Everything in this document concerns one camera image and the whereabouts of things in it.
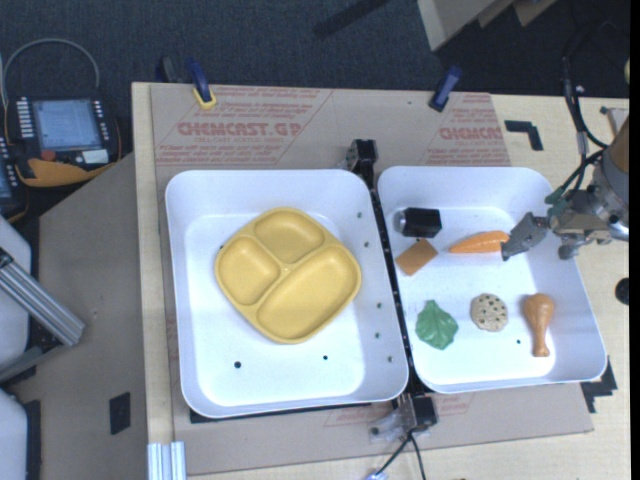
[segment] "toy carrot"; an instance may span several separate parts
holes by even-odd
[[[449,248],[453,253],[498,252],[500,244],[509,240],[504,231],[485,231],[471,235]]]

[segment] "brown food piece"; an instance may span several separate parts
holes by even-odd
[[[428,240],[420,238],[396,258],[396,263],[408,275],[412,276],[437,255],[438,251],[433,245]]]
[[[547,357],[550,354],[545,335],[554,309],[553,299],[544,293],[531,295],[524,302],[524,316],[533,329],[533,355],[536,357]]]

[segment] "toy cookie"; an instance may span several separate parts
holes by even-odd
[[[491,293],[478,295],[471,301],[471,320],[484,331],[501,331],[509,323],[507,305]]]

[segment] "black cable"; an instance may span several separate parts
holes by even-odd
[[[401,444],[400,446],[398,446],[398,448],[396,449],[396,451],[395,451],[395,452],[393,452],[393,454],[391,455],[391,457],[389,457],[389,458],[387,459],[387,462],[385,462],[385,463],[382,465],[382,467],[381,467],[380,469],[378,469],[378,471],[376,471],[376,472],[372,475],[373,477],[378,476],[378,475],[379,475],[380,473],[382,473],[385,469],[387,469],[387,468],[389,467],[389,465],[390,465],[390,464],[391,464],[391,463],[396,459],[396,457],[397,457],[398,455],[400,455],[400,452],[401,452],[402,450],[404,450],[404,447],[405,447],[405,446],[407,446],[407,444],[409,443],[409,439],[410,439],[410,436],[411,436],[412,432],[413,432],[413,430],[410,430],[410,431],[409,431],[409,433],[407,434],[407,438],[406,438],[404,441],[402,441],[402,444]]]
[[[602,156],[603,153],[604,153],[604,150],[601,149],[600,151],[597,151],[594,154],[592,154],[590,157],[583,159],[580,162],[580,165],[578,166],[578,168],[575,171],[573,171],[573,173],[571,173],[571,175],[564,181],[564,183],[560,186],[558,190],[565,192],[567,188],[569,188],[569,185],[571,184],[571,182],[576,177],[578,177],[579,179],[576,181],[573,189],[571,190],[571,194],[569,195],[569,199],[570,199],[573,196],[573,194],[580,188],[580,185],[584,180],[584,174],[587,169],[587,166],[595,163]]]
[[[427,480],[427,474],[424,471],[424,464],[422,463],[422,456],[420,455],[420,448],[418,448],[418,443],[416,442],[415,437],[413,437],[413,433],[409,434],[409,439],[411,439],[413,447],[416,450],[416,455],[418,457],[418,466],[420,466],[420,476],[422,477],[422,480]]]
[[[598,140],[584,122],[580,109],[580,100],[571,80],[571,63],[568,55],[562,57],[562,91],[569,113],[571,114],[571,119],[578,133],[584,133],[587,138],[599,148],[606,148],[607,145],[601,140]]]
[[[89,59],[89,62],[91,62],[91,65],[93,66],[93,72],[95,75],[95,88],[98,89],[100,87],[100,68],[98,67],[98,63],[93,58],[93,55],[91,55],[91,53],[89,53],[85,48],[80,46],[78,43],[74,43],[73,41],[69,41],[68,39],[60,39],[57,37],[45,37],[44,39],[31,41],[30,43],[27,43],[21,46],[20,48],[18,48],[15,52],[11,54],[9,59],[7,59],[7,62],[4,64],[4,66],[2,66],[2,71],[0,71],[0,95],[2,95],[2,104],[5,107],[5,109],[7,108],[7,105],[9,102],[9,96],[7,92],[7,79],[9,77],[9,68],[11,67],[11,64],[13,63],[13,61],[15,61],[16,58],[18,58],[25,50],[29,50],[34,46],[40,46],[43,44],[51,44],[51,43],[65,44],[81,51]]]
[[[424,464],[422,463],[422,456],[420,455],[420,448],[418,448],[418,443],[416,442],[415,438],[413,437],[413,429],[411,429],[411,430],[409,430],[409,432],[407,432],[407,437],[404,439],[404,441],[402,441],[402,443],[400,444],[400,446],[398,446],[396,451],[393,452],[391,457],[389,457],[387,459],[387,462],[385,462],[380,469],[378,469],[375,473],[373,473],[373,475],[371,475],[371,477],[372,478],[376,478],[385,469],[387,469],[391,465],[391,463],[396,459],[396,457],[398,455],[400,455],[400,452],[402,452],[402,450],[404,450],[405,446],[407,446],[409,441],[411,441],[413,443],[413,447],[416,450],[416,455],[418,457],[418,465],[420,467],[420,475],[421,475],[423,480],[427,480],[427,476],[426,476],[426,473],[425,473],[425,470],[424,470]]]

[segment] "blue clamp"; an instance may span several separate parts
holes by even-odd
[[[204,71],[192,57],[187,58],[187,69],[191,74],[193,85],[193,95],[203,109],[213,108],[216,104],[216,98],[209,89],[209,84],[204,76]]]
[[[438,83],[438,88],[436,89],[435,94],[431,97],[429,106],[438,112],[442,112],[447,101],[449,101],[449,93],[453,90],[461,77],[462,69],[458,66],[451,66],[445,77]]]

